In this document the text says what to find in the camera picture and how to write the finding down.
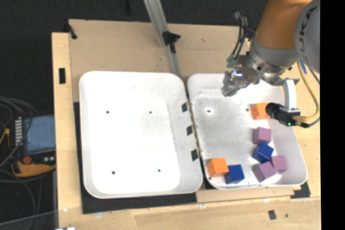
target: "cable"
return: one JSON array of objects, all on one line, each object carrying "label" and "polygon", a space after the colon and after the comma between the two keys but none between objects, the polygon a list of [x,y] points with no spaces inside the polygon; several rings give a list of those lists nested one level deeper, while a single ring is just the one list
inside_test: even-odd
[{"label": "cable", "polygon": [[33,221],[35,219],[35,215],[36,215],[36,200],[35,200],[35,196],[33,195],[32,190],[29,188],[29,186],[24,181],[22,181],[21,179],[19,179],[18,177],[16,177],[15,175],[13,175],[13,174],[11,174],[9,172],[6,172],[6,171],[3,171],[3,172],[6,173],[7,175],[10,175],[10,176],[16,178],[17,182],[15,182],[15,183],[21,183],[22,185],[24,185],[24,187],[27,189],[27,191],[30,194],[31,201],[32,201],[32,214],[33,215],[32,215],[32,218],[30,220],[29,225],[26,228],[26,230],[29,230],[31,228],[31,226],[32,226],[32,223],[33,223]]},{"label": "cable", "polygon": [[7,127],[13,119],[13,111],[7,105],[2,104],[2,103],[0,103],[0,107],[3,107],[4,109],[6,109],[10,114],[9,119],[7,120],[7,122],[5,122],[5,126]]},{"label": "cable", "polygon": [[238,56],[241,53],[245,38],[249,34],[247,18],[242,16],[239,11],[236,11],[233,15],[234,15],[235,19],[238,21],[239,31],[238,31],[238,38],[237,38],[236,45],[235,45],[233,51],[231,52],[230,56],[226,60],[228,68],[234,66]]},{"label": "cable", "polygon": [[1,124],[1,125],[3,126],[3,128],[4,128],[3,133],[0,133],[0,145],[1,145],[2,140],[4,140],[4,137],[5,137],[5,135],[6,135],[6,126],[5,126],[5,124],[4,124],[3,122],[0,122],[0,124]]},{"label": "cable", "polygon": [[37,229],[37,222],[38,222],[38,216],[39,216],[39,209],[41,206],[41,197],[42,197],[42,183],[43,183],[43,178],[39,180],[39,193],[38,193],[38,204],[37,204],[37,210],[36,210],[36,216],[34,219],[34,228]]},{"label": "cable", "polygon": [[[53,171],[54,171],[54,170],[49,171],[48,173],[45,173],[45,174],[43,174],[43,175],[36,176],[36,177],[30,177],[30,178],[21,179],[20,181],[21,181],[21,182],[31,182],[31,181],[35,181],[35,180],[37,180],[37,179],[44,178],[44,177],[50,175]],[[18,182],[17,180],[0,179],[0,183],[17,183],[17,182]]]},{"label": "cable", "polygon": [[318,84],[320,84],[320,80],[319,80],[318,76],[316,76],[315,72],[313,70],[311,70],[310,68],[309,68],[309,70],[312,73],[312,75],[314,76],[315,80],[318,82]]},{"label": "cable", "polygon": [[24,113],[24,111],[17,105],[17,104],[21,104],[22,106],[26,107],[28,112],[29,112],[29,124],[27,126],[27,128],[24,129],[23,132],[23,137],[22,139],[17,143],[17,145],[15,146],[15,148],[7,155],[7,157],[0,163],[0,172],[4,169],[3,167],[5,166],[5,164],[7,163],[7,161],[14,155],[14,153],[19,149],[19,147],[22,145],[26,134],[29,132],[30,127],[31,127],[31,123],[32,123],[32,119],[33,119],[33,112],[36,111],[35,108],[30,105],[29,103],[26,103],[22,100],[17,100],[17,99],[7,99],[3,96],[0,96],[0,101],[9,104],[10,106],[14,107],[16,109],[16,111],[21,111],[21,113]]},{"label": "cable", "polygon": [[313,125],[315,125],[316,123],[318,123],[320,121],[320,117],[317,118],[313,123],[301,123],[301,126],[304,127],[304,128],[310,128],[312,127]]},{"label": "cable", "polygon": [[304,127],[308,127],[309,124],[307,124],[307,123],[305,123],[305,122],[306,122],[306,121],[313,120],[313,119],[315,119],[315,118],[319,115],[319,113],[320,113],[320,105],[319,105],[319,102],[318,102],[316,96],[314,95],[314,93],[313,93],[311,87],[309,86],[309,83],[307,82],[307,80],[306,80],[306,78],[305,78],[305,75],[304,75],[304,73],[303,73],[303,71],[302,71],[302,67],[301,67],[300,63],[297,62],[297,65],[298,65],[298,69],[299,69],[299,71],[300,71],[302,80],[303,80],[303,82],[305,83],[305,85],[306,85],[306,87],[307,87],[309,93],[311,94],[311,96],[312,96],[312,98],[313,98],[313,100],[314,100],[314,102],[315,102],[315,104],[316,104],[316,111],[315,111],[315,113],[314,113],[312,116],[300,116],[300,115],[298,115],[298,116],[293,116],[292,119],[296,120],[296,122],[297,122],[298,125],[301,126],[301,125],[303,124]]}]

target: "black mat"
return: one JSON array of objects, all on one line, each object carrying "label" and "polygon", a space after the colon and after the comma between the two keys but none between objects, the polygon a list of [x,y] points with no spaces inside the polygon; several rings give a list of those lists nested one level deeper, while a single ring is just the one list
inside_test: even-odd
[{"label": "black mat", "polygon": [[81,143],[80,143],[80,117],[79,103],[74,104],[75,132],[77,137],[78,161],[80,172],[80,188],[82,200],[82,212],[84,214],[123,210],[130,208],[149,208],[159,206],[171,206],[196,202],[196,194],[177,194],[168,196],[99,199],[90,195],[85,187],[82,176]]}]

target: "electronic device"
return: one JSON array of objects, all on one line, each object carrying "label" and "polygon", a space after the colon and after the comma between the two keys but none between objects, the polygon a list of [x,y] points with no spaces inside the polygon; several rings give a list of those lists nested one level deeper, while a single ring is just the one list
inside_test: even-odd
[{"label": "electronic device", "polygon": [[19,146],[11,168],[17,177],[32,177],[56,168],[55,125],[52,114],[20,115],[10,126],[9,148]]}]

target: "white tray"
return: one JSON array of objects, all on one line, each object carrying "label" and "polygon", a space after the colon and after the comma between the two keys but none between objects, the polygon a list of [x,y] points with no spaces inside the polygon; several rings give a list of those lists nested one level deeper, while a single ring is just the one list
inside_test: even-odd
[{"label": "white tray", "polygon": [[201,164],[183,81],[88,72],[79,82],[84,185],[97,198],[197,191]]},{"label": "white tray", "polygon": [[[202,154],[205,174],[217,189],[274,185],[301,185],[307,179],[307,168],[292,127],[277,120],[253,120],[250,108],[259,102],[284,105],[281,87],[264,81],[249,85],[231,97],[224,97],[221,88],[224,74],[195,74],[188,79],[187,87],[196,135]],[[257,127],[271,129],[273,155],[283,155],[287,171],[258,182],[253,167],[260,164],[252,158],[256,145],[252,143]],[[226,184],[224,177],[210,178],[207,163],[212,158],[225,157],[228,165],[241,164],[245,178],[235,184]]]}]

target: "black clip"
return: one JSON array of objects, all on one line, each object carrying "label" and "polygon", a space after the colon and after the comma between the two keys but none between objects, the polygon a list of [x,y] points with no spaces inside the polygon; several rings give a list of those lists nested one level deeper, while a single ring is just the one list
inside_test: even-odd
[{"label": "black clip", "polygon": [[175,42],[177,42],[181,36],[178,34],[170,33],[168,31],[164,31],[162,35],[165,45],[169,45],[171,52],[176,53]]},{"label": "black clip", "polygon": [[64,32],[71,33],[72,38],[73,39],[77,39],[77,35],[74,33],[74,31],[73,31],[72,27],[70,26],[70,24],[65,23]]}]

